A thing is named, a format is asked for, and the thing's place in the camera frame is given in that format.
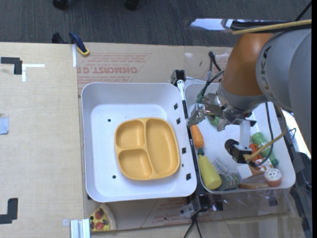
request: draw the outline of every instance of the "pizza slice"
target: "pizza slice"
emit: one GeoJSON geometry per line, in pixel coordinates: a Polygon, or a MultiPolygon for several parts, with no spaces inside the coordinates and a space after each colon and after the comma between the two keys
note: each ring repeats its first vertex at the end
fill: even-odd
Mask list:
{"type": "Polygon", "coordinates": [[[91,233],[101,233],[116,230],[116,222],[110,208],[102,203],[90,217],[91,233]]]}

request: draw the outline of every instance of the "wooden stick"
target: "wooden stick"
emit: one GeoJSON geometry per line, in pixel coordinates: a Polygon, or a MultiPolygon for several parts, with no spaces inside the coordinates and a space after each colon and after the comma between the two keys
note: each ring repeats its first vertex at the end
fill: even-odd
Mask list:
{"type": "Polygon", "coordinates": [[[312,23],[311,19],[306,19],[306,20],[300,20],[300,21],[294,21],[294,22],[288,22],[288,23],[274,24],[274,25],[270,25],[270,26],[253,27],[250,29],[232,31],[232,34],[236,35],[236,34],[245,34],[245,33],[267,31],[267,30],[276,30],[276,29],[288,28],[288,27],[294,27],[294,26],[309,25],[311,23],[312,23]]]}

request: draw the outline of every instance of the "clamp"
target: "clamp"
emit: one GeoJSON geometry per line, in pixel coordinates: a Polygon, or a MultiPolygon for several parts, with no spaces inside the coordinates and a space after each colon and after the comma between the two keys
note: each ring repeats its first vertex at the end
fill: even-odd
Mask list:
{"type": "MultiPolygon", "coordinates": [[[[71,43],[72,44],[76,44],[76,48],[77,48],[77,51],[84,57],[86,57],[87,55],[89,55],[89,49],[85,47],[83,41],[81,40],[81,38],[79,37],[78,34],[76,34],[74,31],[70,31],[69,32],[69,36],[71,38],[71,43]]],[[[58,32],[54,33],[53,34],[53,37],[52,37],[52,43],[59,43],[59,44],[67,44],[67,42],[65,42],[61,36],[59,35],[58,32]]]]}

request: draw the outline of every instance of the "chair wheel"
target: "chair wheel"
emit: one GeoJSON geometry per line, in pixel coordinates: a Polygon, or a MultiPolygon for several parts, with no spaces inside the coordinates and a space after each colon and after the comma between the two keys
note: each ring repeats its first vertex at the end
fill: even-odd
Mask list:
{"type": "Polygon", "coordinates": [[[53,4],[58,9],[65,9],[67,5],[67,0],[53,0],[53,4]]]}
{"type": "Polygon", "coordinates": [[[127,0],[125,2],[125,7],[128,10],[135,10],[138,6],[139,0],[127,0]]]}

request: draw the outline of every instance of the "cupcake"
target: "cupcake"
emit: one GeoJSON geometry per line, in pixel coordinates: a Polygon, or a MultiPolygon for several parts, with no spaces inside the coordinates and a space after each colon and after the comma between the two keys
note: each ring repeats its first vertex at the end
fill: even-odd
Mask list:
{"type": "Polygon", "coordinates": [[[282,174],[278,169],[269,169],[264,173],[264,178],[268,186],[279,186],[282,180],[282,174]]]}

